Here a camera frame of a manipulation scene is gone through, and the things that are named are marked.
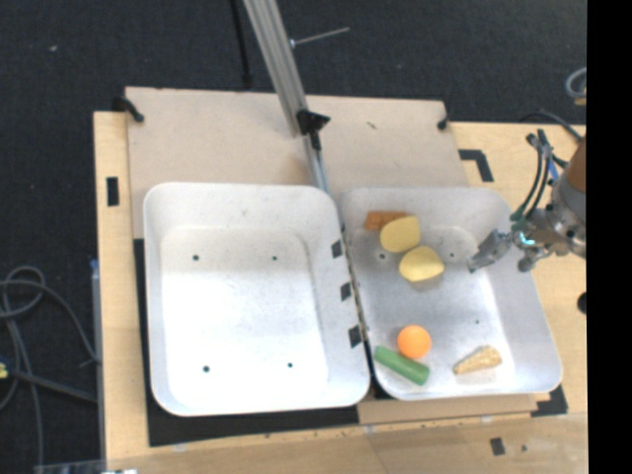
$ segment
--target metal pole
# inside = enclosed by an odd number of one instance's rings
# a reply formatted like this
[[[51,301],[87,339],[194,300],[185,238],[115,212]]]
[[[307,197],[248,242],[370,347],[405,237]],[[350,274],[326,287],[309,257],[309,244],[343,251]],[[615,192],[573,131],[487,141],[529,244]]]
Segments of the metal pole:
[[[311,144],[298,122],[298,114],[309,109],[277,0],[244,0],[244,3],[289,130],[294,136],[303,135],[314,182],[318,188],[329,193],[321,151]]]
[[[350,29],[351,28],[349,28],[349,27],[344,27],[344,28],[340,28],[340,29],[337,29],[337,30],[332,30],[331,32],[327,32],[325,34],[319,34],[317,36],[307,37],[305,39],[299,39],[299,40],[290,39],[289,40],[289,45],[292,46],[292,49],[295,49],[298,45],[302,45],[304,43],[313,42],[315,40],[328,39],[329,37],[337,36],[339,34],[345,34]]]

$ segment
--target wire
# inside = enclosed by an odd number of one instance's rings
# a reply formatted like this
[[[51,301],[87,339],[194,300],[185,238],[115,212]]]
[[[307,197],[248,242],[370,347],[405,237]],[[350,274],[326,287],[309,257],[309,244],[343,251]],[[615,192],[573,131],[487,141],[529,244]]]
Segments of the wire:
[[[7,277],[6,280],[0,280],[0,287],[3,288],[3,297],[6,296],[7,288],[9,286],[12,286],[12,285],[23,285],[23,286],[30,286],[32,288],[40,290],[40,291],[44,292],[45,294],[47,294],[47,295],[51,296],[52,298],[54,298],[55,301],[59,305],[62,306],[64,311],[66,311],[68,316],[70,316],[70,319],[74,323],[75,328],[76,328],[77,332],[79,333],[79,336],[81,337],[81,341],[83,342],[83,345],[86,348],[86,351],[90,355],[90,358],[96,363],[101,363],[101,361],[97,357],[97,354],[92,349],[92,346],[90,346],[90,341],[88,341],[88,336],[83,331],[83,328],[81,327],[81,323],[77,319],[77,316],[73,312],[73,310],[70,307],[70,305],[68,304],[68,302],[66,302],[58,293],[56,293],[54,290],[52,290],[51,288],[49,288],[48,286],[46,286],[42,282],[37,282],[37,281],[27,280],[27,279],[13,279],[12,278],[12,276],[14,276],[17,272],[22,272],[22,271],[32,271],[32,272],[39,273],[39,275],[41,275],[40,271],[38,271],[35,268],[22,267],[22,268],[16,269],[15,271],[13,271],[10,274],[9,277]],[[13,319],[13,318],[15,318],[17,316],[25,314],[25,313],[29,312],[30,310],[32,310],[34,307],[36,307],[39,304],[40,304],[39,300],[32,300],[31,302],[29,302],[29,304],[25,305],[24,307],[22,307],[20,309],[8,310],[6,312],[0,312],[0,321]]]
[[[566,169],[569,166],[569,162],[562,160],[562,158],[558,158],[554,153],[551,153],[551,159],[563,169]]]
[[[577,91],[573,88],[573,84],[580,79],[581,77],[585,77],[582,81],[581,91]],[[585,99],[587,98],[587,94],[584,91],[586,89],[586,81],[588,79],[587,68],[580,68],[573,72],[567,79],[564,88],[566,89],[566,93],[569,97],[573,97],[574,99]]]
[[[38,280],[24,279],[24,278],[16,278],[18,275],[22,274],[32,274],[37,277]],[[26,305],[23,305],[20,308],[14,309],[10,299],[9,288],[12,286],[26,286],[30,288],[34,288],[38,293],[33,297],[30,301],[27,302]],[[89,395],[74,390],[72,388],[65,387],[64,385],[60,385],[57,383],[53,383],[51,381],[47,381],[45,379],[38,378],[34,375],[33,369],[31,366],[31,360],[29,358],[29,354],[27,348],[25,346],[22,334],[18,325],[16,324],[16,318],[26,314],[27,312],[33,310],[37,305],[41,303],[41,300],[45,295],[48,295],[54,299],[64,311],[68,314],[70,319],[72,320],[81,340],[86,348],[86,351],[90,354],[91,360],[96,363],[100,363],[95,351],[92,349],[90,342],[88,341],[88,337],[86,336],[77,316],[73,312],[70,305],[54,290],[46,286],[45,279],[43,273],[35,268],[30,266],[18,267],[12,270],[4,280],[0,280],[0,288],[2,289],[2,303],[0,304],[0,324],[5,323],[7,330],[9,331],[9,335],[11,337],[11,342],[13,346],[15,361],[14,361],[14,379],[9,388],[6,396],[0,402],[0,411],[2,411],[9,404],[11,399],[14,397],[15,392],[18,387],[18,379],[23,379],[25,382],[29,383],[31,386],[31,393],[33,396],[34,403],[34,411],[36,415],[36,432],[38,435],[38,463],[39,465],[43,465],[44,460],[44,434],[43,434],[43,422],[41,417],[41,403],[40,403],[40,394],[38,390],[38,385],[43,387],[48,387],[50,389],[55,389],[57,391],[61,391],[68,395],[82,398],[84,400],[92,400],[88,398]]]
[[[538,190],[537,197],[535,198],[535,201],[533,202],[531,209],[527,212],[525,216],[526,219],[530,219],[530,217],[533,215],[533,212],[537,208],[538,204],[542,200],[542,195],[544,194],[544,189],[546,188],[546,185],[549,179],[549,171],[551,167],[551,145],[549,144],[548,139],[546,138],[546,134],[544,133],[544,130],[538,129],[537,134],[538,134],[538,139],[542,145],[542,160],[545,162],[544,175],[542,176],[542,181],[540,183],[540,188]]]
[[[25,268],[17,268],[11,271],[9,275],[7,276],[7,279],[8,280],[12,279],[13,276],[16,276],[18,273],[22,272],[24,269]],[[33,268],[29,270],[31,272],[34,272],[43,281],[43,275],[38,269]],[[41,296],[42,296],[42,293],[39,293],[38,295],[36,295],[34,299],[31,300],[30,303],[39,302],[41,299]],[[11,311],[11,310],[12,310],[11,300],[9,299],[6,288],[3,287],[2,306],[0,306],[0,312]],[[26,374],[32,375],[33,370],[31,367],[31,360],[29,358],[27,348],[24,344],[24,340],[22,338],[22,333],[20,332],[20,328],[18,327],[18,325],[15,323],[14,320],[10,319],[9,321],[7,321],[7,329],[9,330],[9,335],[11,337],[11,341],[14,347],[14,353],[16,356],[15,357],[16,367],[20,369],[20,364],[23,362],[25,366]],[[41,418],[40,393],[38,391],[38,388],[34,384],[31,384],[30,386],[31,386],[31,395],[33,396],[34,412],[36,415],[36,434],[38,436],[38,463],[39,465],[43,465],[43,458],[44,458],[43,456],[43,421]],[[5,398],[5,400],[2,402],[2,405],[0,406],[0,410],[2,410],[4,407],[8,405],[8,403],[14,396],[15,391],[17,390],[17,387],[18,387],[18,380],[14,379],[14,382],[11,386],[11,389],[9,390],[7,397]]]
[[[562,125],[566,131],[568,131],[571,135],[573,135],[578,142],[584,139],[568,122],[564,121],[559,116],[556,116],[547,111],[540,110],[540,111],[535,111],[534,113],[529,113],[528,115],[520,118],[519,122],[524,122],[527,119],[534,118],[534,117],[547,118],[547,119],[551,119],[557,122],[558,124]]]
[[[535,179],[533,180],[533,184],[531,185],[531,190],[529,191],[529,194],[526,196],[526,199],[516,210],[516,212],[512,214],[513,221],[519,221],[520,219],[522,219],[522,216],[526,211],[526,207],[531,202],[533,195],[535,195],[535,191],[537,190],[538,185],[540,185],[542,178],[542,146],[540,145],[538,138],[533,133],[530,133],[526,137],[526,141],[531,144],[537,151],[537,172],[535,173]]]

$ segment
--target black cable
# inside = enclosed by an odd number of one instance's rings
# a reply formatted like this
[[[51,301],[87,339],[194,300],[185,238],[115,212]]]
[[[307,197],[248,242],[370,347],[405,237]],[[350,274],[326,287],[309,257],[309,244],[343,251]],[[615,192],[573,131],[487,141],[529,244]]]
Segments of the black cable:
[[[235,33],[237,34],[237,43],[239,45],[239,55],[243,68],[242,80],[244,82],[244,88],[250,90],[253,87],[253,74],[250,71],[246,41],[244,39],[244,32],[241,26],[241,19],[239,17],[239,6],[237,4],[237,0],[228,0],[228,2],[230,4],[230,11],[233,18],[233,26],[235,27]]]
[[[542,196],[544,195],[544,190],[547,186],[547,182],[549,179],[549,168],[551,167],[551,145],[549,144],[548,139],[546,138],[546,134],[544,133],[544,130],[538,129],[537,133],[538,133],[540,144],[542,146],[542,157],[544,161],[544,175],[542,177],[542,182],[540,183],[540,188],[538,190],[537,197],[535,198],[533,205],[531,206],[531,208],[529,209],[529,211],[527,212],[525,216],[526,219],[530,219],[530,217],[533,215],[533,212],[537,208],[538,204],[542,200]]]
[[[563,169],[566,169],[569,166],[569,162],[567,162],[566,160],[562,160],[562,158],[558,158],[554,153],[551,153],[551,158]]]
[[[30,279],[17,279],[16,276],[20,274],[34,274],[38,280],[30,280]],[[14,309],[11,304],[9,288],[11,286],[26,286],[30,288],[34,288],[38,291],[38,293],[33,297],[30,301],[27,302],[26,305]],[[40,304],[41,299],[46,294],[54,299],[68,314],[70,319],[72,320],[81,340],[90,354],[90,357],[93,361],[100,363],[97,355],[92,349],[90,342],[88,341],[88,337],[86,336],[79,320],[74,314],[70,305],[54,290],[46,286],[45,279],[43,273],[35,268],[35,267],[18,267],[12,270],[5,280],[0,280],[0,288],[2,288],[2,303],[0,304],[0,323],[4,323],[9,331],[9,335],[11,337],[15,361],[15,367],[13,370],[9,371],[9,375],[14,376],[13,383],[9,388],[7,395],[4,397],[2,402],[0,402],[0,411],[2,411],[11,399],[14,397],[19,379],[27,382],[31,386],[31,393],[33,395],[34,402],[34,411],[36,414],[36,429],[38,435],[38,462],[39,465],[43,465],[44,453],[43,453],[43,443],[44,443],[44,434],[43,434],[43,422],[41,417],[41,404],[40,404],[40,394],[38,390],[38,386],[47,387],[48,389],[52,389],[58,392],[65,393],[67,395],[73,396],[75,398],[80,398],[82,400],[89,400],[91,402],[96,402],[97,399],[92,397],[90,394],[86,392],[82,392],[80,390],[75,390],[73,388],[68,388],[64,385],[54,383],[52,381],[48,381],[46,379],[39,378],[34,375],[33,369],[31,366],[31,360],[29,358],[29,354],[27,352],[24,340],[22,338],[22,334],[18,325],[16,324],[15,318],[20,315],[26,314],[27,312],[33,310],[38,304]],[[24,370],[21,370],[21,364],[24,365]]]
[[[542,178],[542,146],[540,145],[538,138],[533,133],[530,133],[526,137],[526,141],[531,144],[537,151],[537,171],[535,173],[535,179],[533,180],[533,184],[531,185],[531,190],[529,191],[529,194],[526,196],[526,199],[520,205],[517,211],[512,215],[513,221],[519,221],[522,218],[522,215],[524,214],[526,207],[531,202],[533,195],[535,195],[535,191],[540,185]]]
[[[20,271],[24,271],[24,270],[30,270],[31,271],[33,269],[34,268],[24,267],[24,268],[20,268]],[[97,357],[97,354],[94,352],[94,350],[90,346],[90,341],[88,341],[88,336],[86,336],[85,332],[83,331],[83,328],[81,327],[81,323],[77,319],[77,316],[73,312],[73,310],[70,307],[70,305],[58,293],[56,293],[53,289],[49,288],[45,284],[42,284],[41,282],[36,282],[36,281],[33,281],[33,280],[27,280],[27,279],[6,279],[6,280],[0,280],[0,287],[3,288],[3,295],[6,293],[7,287],[8,286],[12,286],[12,285],[30,286],[30,287],[33,287],[33,288],[38,289],[40,291],[43,291],[45,294],[47,294],[50,297],[54,298],[54,300],[59,305],[61,305],[62,308],[66,311],[68,316],[70,316],[70,319],[72,320],[73,324],[75,325],[75,328],[76,328],[77,332],[79,333],[79,336],[81,337],[83,345],[86,348],[86,351],[88,352],[88,354],[90,355],[90,358],[96,363],[101,363],[101,361]],[[22,307],[20,309],[10,310],[8,312],[0,313],[0,321],[13,319],[13,318],[18,317],[18,316],[20,316],[22,314],[25,314],[28,311],[30,311],[31,309],[33,309],[34,307],[36,307],[39,303],[40,303],[39,301],[32,300],[29,304],[27,304],[26,306],[24,306],[24,307]]]
[[[525,122],[527,119],[534,118],[534,117],[547,118],[547,119],[551,119],[557,122],[562,127],[564,127],[566,131],[568,131],[571,135],[573,135],[578,142],[584,139],[568,122],[564,121],[559,116],[556,116],[552,113],[548,113],[547,111],[540,110],[540,111],[535,111],[534,113],[529,113],[528,115],[520,118],[519,122]]]
[[[43,274],[35,268],[17,268],[14,269],[13,271],[11,271],[9,273],[9,275],[7,276],[7,279],[12,279],[13,276],[16,276],[17,274],[25,271],[25,270],[29,270],[30,272],[33,272],[34,274],[36,274],[42,281],[43,281]],[[31,302],[29,302],[29,304],[32,303],[37,303],[40,301],[42,297],[42,293],[39,293],[38,295],[36,295],[35,298],[33,298],[31,300]],[[7,294],[7,290],[3,287],[2,290],[2,305],[0,306],[0,312],[2,311],[6,311],[6,312],[10,312],[11,309],[11,300],[9,300],[9,296]],[[15,364],[18,367],[18,369],[20,369],[20,364],[23,362],[24,363],[24,367],[26,370],[26,374],[28,375],[33,375],[33,369],[31,367],[31,360],[29,358],[29,354],[27,352],[27,348],[24,344],[24,340],[22,338],[22,333],[20,332],[20,328],[18,327],[18,325],[15,323],[14,320],[10,319],[7,321],[7,329],[9,330],[9,335],[11,337],[13,346],[14,346],[14,352],[16,354],[16,358],[15,358]],[[31,386],[31,395],[33,396],[33,407],[34,407],[34,412],[36,415],[36,434],[38,436],[38,463],[39,465],[43,465],[43,421],[41,418],[41,402],[40,402],[40,393],[38,391],[38,388],[34,385],[34,384],[30,384]],[[14,379],[14,383],[11,387],[11,389],[9,390],[9,394],[7,395],[7,397],[5,398],[5,400],[2,403],[2,407],[0,408],[0,410],[2,408],[4,408],[9,401],[11,400],[11,398],[13,397],[16,389],[18,387],[18,380]]]

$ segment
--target white tray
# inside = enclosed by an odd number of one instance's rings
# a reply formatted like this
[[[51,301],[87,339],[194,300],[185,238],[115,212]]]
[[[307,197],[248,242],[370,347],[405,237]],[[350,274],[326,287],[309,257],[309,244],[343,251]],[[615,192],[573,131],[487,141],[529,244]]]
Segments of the white tray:
[[[478,188],[367,188],[342,198],[357,293],[371,352],[397,351],[401,328],[420,324],[433,338],[421,360],[431,369],[418,386],[379,363],[376,376],[401,400],[493,394],[544,393],[560,382],[562,367],[531,274],[521,273],[517,248],[470,274],[466,259],[492,229],[509,231],[510,207],[498,194]],[[379,232],[363,228],[371,210],[407,211],[420,219],[422,245],[445,263],[439,278],[412,285],[399,274],[402,255],[384,251]],[[456,376],[453,365],[491,344],[504,362],[497,368]]]
[[[151,387],[165,410],[344,407],[366,394],[339,223],[312,187],[169,183],[148,193]]]

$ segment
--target cardboard sheet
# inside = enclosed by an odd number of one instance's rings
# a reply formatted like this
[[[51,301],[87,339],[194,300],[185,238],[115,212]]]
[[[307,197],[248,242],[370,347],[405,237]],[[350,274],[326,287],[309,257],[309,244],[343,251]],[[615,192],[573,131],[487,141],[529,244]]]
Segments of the cardboard sheet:
[[[128,87],[145,116],[128,118],[134,238],[142,202],[171,181],[313,184],[303,137],[293,137],[276,94]],[[321,131],[334,200],[362,186],[466,186],[443,102],[308,96],[331,121]]]

